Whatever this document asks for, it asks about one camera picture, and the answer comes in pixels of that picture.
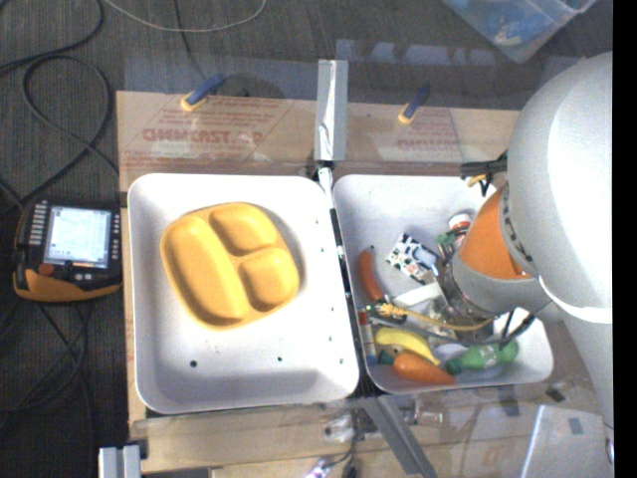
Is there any green bottle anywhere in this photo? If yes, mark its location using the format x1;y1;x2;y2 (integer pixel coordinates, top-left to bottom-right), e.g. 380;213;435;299
444;340;520;376

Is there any white plastic tray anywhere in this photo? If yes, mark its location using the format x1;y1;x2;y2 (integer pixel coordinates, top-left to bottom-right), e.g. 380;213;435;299
126;171;360;415
330;173;555;395

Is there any brown cardboard board red print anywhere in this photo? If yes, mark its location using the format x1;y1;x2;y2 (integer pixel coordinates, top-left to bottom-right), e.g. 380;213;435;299
114;90;604;473

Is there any yellow divided plate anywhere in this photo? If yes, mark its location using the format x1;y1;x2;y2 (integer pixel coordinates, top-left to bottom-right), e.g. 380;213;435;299
158;201;302;332

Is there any yellow banana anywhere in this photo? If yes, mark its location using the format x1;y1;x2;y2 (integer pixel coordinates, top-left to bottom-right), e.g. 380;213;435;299
373;327;443;367

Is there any clear plastic bin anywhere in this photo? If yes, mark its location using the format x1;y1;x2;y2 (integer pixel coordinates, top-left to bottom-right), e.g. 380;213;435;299
410;0;614;65

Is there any white tube with red print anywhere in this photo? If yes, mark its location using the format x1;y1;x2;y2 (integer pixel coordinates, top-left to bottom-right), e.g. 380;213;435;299
356;307;378;366

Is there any white patterned carton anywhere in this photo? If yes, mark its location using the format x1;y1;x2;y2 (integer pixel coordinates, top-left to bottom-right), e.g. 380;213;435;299
385;233;442;286

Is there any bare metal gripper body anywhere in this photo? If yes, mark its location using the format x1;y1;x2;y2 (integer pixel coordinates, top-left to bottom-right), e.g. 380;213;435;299
437;265;499;344

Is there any white bottle with red band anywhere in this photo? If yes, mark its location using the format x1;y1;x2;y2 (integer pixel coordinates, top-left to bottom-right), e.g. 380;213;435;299
447;210;474;248

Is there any orange carrot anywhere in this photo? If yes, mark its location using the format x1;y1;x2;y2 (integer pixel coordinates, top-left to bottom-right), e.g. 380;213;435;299
376;349;458;386

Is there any orange sausage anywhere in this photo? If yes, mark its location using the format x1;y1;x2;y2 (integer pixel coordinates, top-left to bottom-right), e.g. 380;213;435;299
357;249;385;303

